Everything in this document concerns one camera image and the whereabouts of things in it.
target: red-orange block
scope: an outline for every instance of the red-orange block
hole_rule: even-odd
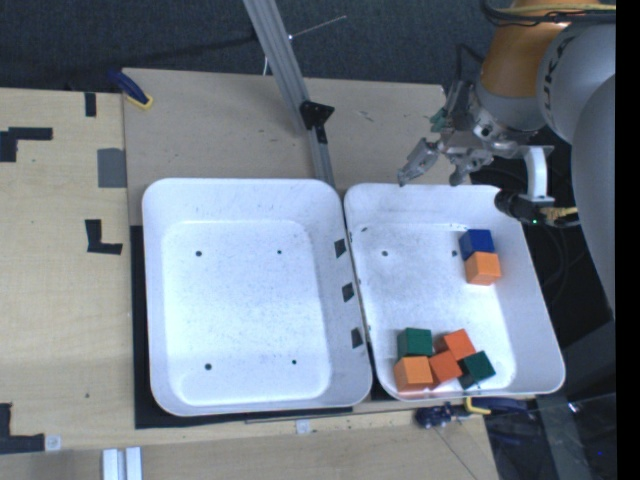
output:
[[[398,392],[419,391],[433,383],[427,356],[406,356],[393,367]]]
[[[445,350],[431,356],[429,358],[429,364],[431,365],[431,374],[433,375],[433,383],[429,386],[431,389],[438,387],[443,382],[462,376],[462,369],[450,350]]]
[[[495,252],[474,252],[464,262],[467,283],[489,286],[502,277],[500,259]]]
[[[476,353],[476,348],[473,346],[471,338],[469,338],[465,329],[458,329],[445,334],[442,337],[442,348],[443,350],[449,350],[456,361]]]

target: cube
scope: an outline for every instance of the cube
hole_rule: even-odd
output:
[[[456,361],[449,350],[431,356],[429,358],[429,364],[431,365],[431,374],[433,375],[433,382],[429,385],[431,389],[462,375],[458,361]]]
[[[393,367],[393,376],[399,393],[423,390],[433,383],[427,356],[401,358]]]
[[[456,361],[460,361],[476,353],[476,348],[473,346],[465,329],[458,329],[457,331],[445,334],[438,348],[440,350],[449,350]]]
[[[458,239],[458,244],[464,261],[474,252],[495,252],[491,231],[488,229],[469,229]]]
[[[460,361],[462,376],[460,385],[467,389],[478,382],[493,377],[496,371],[484,351],[476,352]]]
[[[430,329],[407,327],[396,338],[398,359],[406,356],[433,355],[433,339]]]
[[[502,277],[500,259],[495,252],[474,252],[464,262],[467,283],[483,286],[492,285]]]

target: green block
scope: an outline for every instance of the green block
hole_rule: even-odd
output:
[[[476,352],[461,359],[459,364],[462,370],[462,377],[459,377],[458,380],[460,381],[462,389],[467,389],[481,380],[488,379],[496,374],[484,351]]]
[[[406,356],[432,356],[433,339],[429,329],[406,328],[397,338],[398,359]]]

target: white tray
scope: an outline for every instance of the white tray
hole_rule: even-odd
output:
[[[143,203],[151,389],[180,416],[352,406],[372,371],[316,180],[164,179]]]
[[[497,190],[362,184],[345,196],[376,373],[399,400],[542,394],[564,382],[562,354],[522,226],[495,208]],[[469,228],[492,233],[503,274],[492,286],[466,282],[458,238]],[[465,328],[496,375],[467,391],[453,380],[400,395],[393,364],[396,336],[406,327],[431,329],[434,341]]]

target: wooden table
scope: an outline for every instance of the wooden table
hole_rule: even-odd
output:
[[[98,93],[91,117],[83,93],[0,90],[0,131],[54,131],[51,141],[19,140],[17,161],[0,163],[0,402],[13,403],[12,435],[58,435],[62,443],[60,452],[0,457],[0,468],[14,471],[11,478],[27,474],[25,464],[24,478],[57,470],[90,478],[99,473],[100,450],[142,446],[149,478],[187,471],[198,478],[202,468],[203,478],[256,471],[266,478],[388,478],[426,469],[497,478],[482,419],[428,432],[406,409],[429,403],[365,401],[352,414],[312,419],[311,435],[296,435],[292,419],[134,428],[129,226],[139,223],[143,189],[166,176],[313,173],[273,79],[128,73],[153,96],[149,111]],[[336,107],[326,130],[340,193],[364,181],[395,182],[444,101],[436,86],[307,84],[314,100]],[[98,151],[107,149],[126,150],[128,188],[100,186]],[[452,167],[437,165],[418,182],[446,183]],[[103,242],[123,244],[121,254],[87,252],[87,219],[101,220]]]

